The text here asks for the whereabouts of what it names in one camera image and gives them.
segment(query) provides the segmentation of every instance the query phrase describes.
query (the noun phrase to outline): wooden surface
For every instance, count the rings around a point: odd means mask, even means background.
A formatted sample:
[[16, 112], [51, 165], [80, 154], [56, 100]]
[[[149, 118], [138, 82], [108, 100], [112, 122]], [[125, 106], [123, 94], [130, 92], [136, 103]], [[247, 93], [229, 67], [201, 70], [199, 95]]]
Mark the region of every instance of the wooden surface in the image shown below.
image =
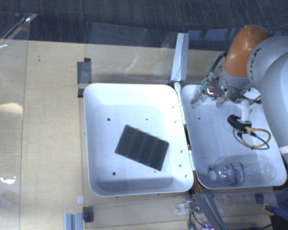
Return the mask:
[[[128, 52], [127, 62], [123, 57]], [[201, 79], [219, 52], [189, 52], [188, 74]], [[29, 42], [24, 103], [21, 167], [21, 230], [63, 229], [65, 213], [81, 212], [87, 181], [83, 177], [77, 61], [92, 58], [96, 69], [165, 76], [172, 50]], [[99, 203], [107, 202], [98, 199]], [[264, 214], [224, 218], [225, 222], [270, 223]], [[187, 221], [130, 225], [105, 230], [187, 229]]]

